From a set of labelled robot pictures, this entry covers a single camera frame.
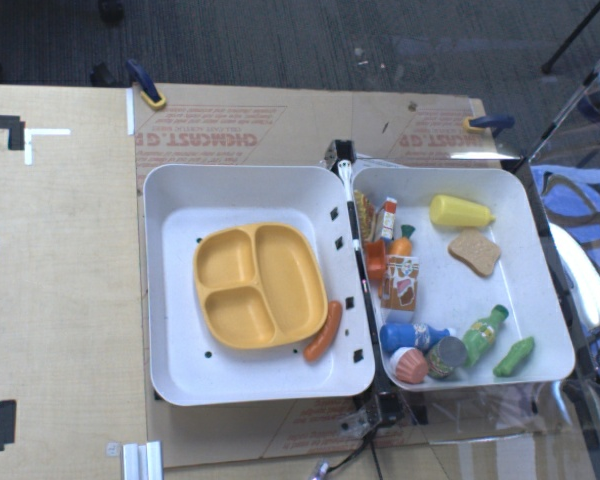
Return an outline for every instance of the toy hot dog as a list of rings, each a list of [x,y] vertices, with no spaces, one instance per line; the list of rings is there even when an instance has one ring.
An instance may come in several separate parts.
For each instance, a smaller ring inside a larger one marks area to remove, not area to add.
[[[309,343],[302,352],[302,355],[307,361],[313,362],[326,352],[336,337],[341,320],[342,304],[337,300],[330,301],[329,306],[327,306],[327,320],[314,336],[313,340],[311,340],[311,343]]]

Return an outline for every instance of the tin can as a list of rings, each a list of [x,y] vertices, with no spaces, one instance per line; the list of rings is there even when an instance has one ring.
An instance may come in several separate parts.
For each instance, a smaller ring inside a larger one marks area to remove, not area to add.
[[[461,339],[446,336],[436,343],[426,355],[429,377],[444,379],[467,360],[467,347]]]

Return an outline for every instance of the cupcake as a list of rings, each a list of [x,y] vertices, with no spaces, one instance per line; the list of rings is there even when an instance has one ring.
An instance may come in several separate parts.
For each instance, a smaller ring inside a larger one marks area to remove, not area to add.
[[[420,384],[429,373],[424,355],[413,347],[396,350],[389,360],[389,366],[398,380],[409,384]]]

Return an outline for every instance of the black tape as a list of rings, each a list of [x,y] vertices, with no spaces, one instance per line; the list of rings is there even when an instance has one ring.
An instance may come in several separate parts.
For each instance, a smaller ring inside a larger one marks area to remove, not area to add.
[[[20,116],[1,116],[0,129],[9,130],[8,148],[11,151],[24,150],[24,121]]]
[[[0,452],[5,444],[16,440],[16,401],[2,400],[0,402]]]

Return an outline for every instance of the toast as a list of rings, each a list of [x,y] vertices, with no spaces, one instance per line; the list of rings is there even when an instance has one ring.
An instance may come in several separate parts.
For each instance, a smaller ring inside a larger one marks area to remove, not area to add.
[[[448,247],[449,254],[481,277],[489,277],[500,258],[500,247],[476,228],[465,228]]]

